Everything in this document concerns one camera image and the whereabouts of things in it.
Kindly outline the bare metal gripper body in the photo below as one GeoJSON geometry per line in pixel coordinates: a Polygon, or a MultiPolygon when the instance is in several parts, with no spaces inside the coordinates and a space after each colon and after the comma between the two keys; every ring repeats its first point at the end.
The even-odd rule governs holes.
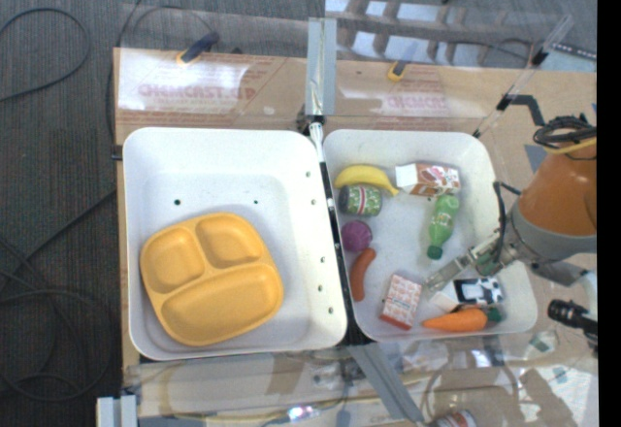
{"type": "Polygon", "coordinates": [[[495,230],[479,244],[471,246],[461,257],[463,269],[474,269],[482,277],[492,277],[515,261],[513,252],[505,246],[505,237],[495,230]]]}

